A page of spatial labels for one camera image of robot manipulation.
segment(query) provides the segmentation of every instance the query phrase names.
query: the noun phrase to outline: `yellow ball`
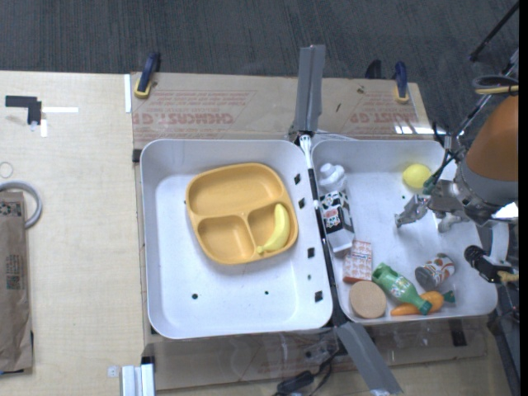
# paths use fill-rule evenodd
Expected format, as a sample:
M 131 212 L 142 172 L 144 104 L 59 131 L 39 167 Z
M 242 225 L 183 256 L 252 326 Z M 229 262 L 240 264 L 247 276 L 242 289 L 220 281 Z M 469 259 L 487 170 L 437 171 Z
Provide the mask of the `yellow ball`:
M 429 170 L 427 166 L 414 163 L 403 171 L 403 181 L 411 188 L 421 189 L 423 188 L 423 182 L 425 182 L 430 175 L 431 170 Z

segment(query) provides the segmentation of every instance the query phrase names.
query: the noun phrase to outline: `brown paper bag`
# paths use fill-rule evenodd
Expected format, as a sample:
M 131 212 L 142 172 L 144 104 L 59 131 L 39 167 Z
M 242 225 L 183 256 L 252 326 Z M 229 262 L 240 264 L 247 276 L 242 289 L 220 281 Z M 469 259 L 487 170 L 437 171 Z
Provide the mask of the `brown paper bag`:
M 33 363 L 24 195 L 0 192 L 0 371 Z

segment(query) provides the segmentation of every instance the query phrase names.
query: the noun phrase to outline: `gray floor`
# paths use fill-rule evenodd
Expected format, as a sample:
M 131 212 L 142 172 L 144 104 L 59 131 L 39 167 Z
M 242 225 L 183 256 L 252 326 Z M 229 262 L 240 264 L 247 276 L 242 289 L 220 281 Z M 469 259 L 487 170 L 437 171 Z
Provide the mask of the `gray floor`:
M 158 51 L 163 72 L 296 76 L 299 48 L 325 44 L 326 77 L 363 78 L 379 59 L 391 78 L 402 60 L 430 120 L 454 130 L 479 100 L 471 81 L 501 72 L 518 49 L 516 11 L 468 59 L 516 1 L 0 0 L 0 69 L 128 73 Z M 507 326 L 497 340 L 515 394 L 518 325 Z

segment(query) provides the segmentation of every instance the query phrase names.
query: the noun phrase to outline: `wooden table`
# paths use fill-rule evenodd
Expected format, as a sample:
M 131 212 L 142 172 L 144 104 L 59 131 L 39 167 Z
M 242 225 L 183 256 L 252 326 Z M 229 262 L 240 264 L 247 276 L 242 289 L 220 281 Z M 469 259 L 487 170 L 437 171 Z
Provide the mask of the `wooden table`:
M 78 108 L 48 113 L 43 138 L 40 128 L 30 130 L 25 109 L 0 106 L 0 162 L 13 166 L 10 179 L 31 183 L 44 205 L 40 221 L 27 232 L 34 368 L 1 377 L 1 393 L 117 395 L 119 379 L 109 367 L 138 365 L 145 344 L 124 75 L 0 72 L 0 84 L 2 98 L 33 96 L 43 107 Z M 506 394 L 489 332 L 486 343 L 486 356 L 401 365 L 393 372 L 406 395 Z M 271 394 L 275 385 L 167 394 Z M 357 372 L 334 375 L 321 394 L 342 386 L 341 394 L 370 394 Z

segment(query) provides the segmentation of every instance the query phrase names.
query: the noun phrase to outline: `orange carrot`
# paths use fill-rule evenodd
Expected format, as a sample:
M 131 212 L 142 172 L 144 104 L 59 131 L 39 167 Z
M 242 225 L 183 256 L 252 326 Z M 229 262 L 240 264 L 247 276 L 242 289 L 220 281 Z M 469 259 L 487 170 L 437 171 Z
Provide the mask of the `orange carrot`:
M 425 299 L 431 302 L 432 307 L 429 310 L 429 314 L 435 313 L 436 311 L 438 311 L 444 304 L 444 300 L 448 300 L 450 302 L 455 301 L 453 292 L 447 292 L 446 294 L 441 294 L 440 292 L 436 290 L 430 290 L 429 292 L 426 292 L 425 294 L 421 294 L 420 297 L 422 299 Z M 420 311 L 418 310 L 418 308 L 408 302 L 400 304 L 396 308 L 390 311 L 391 315 L 412 315 L 412 314 L 419 314 L 419 313 Z

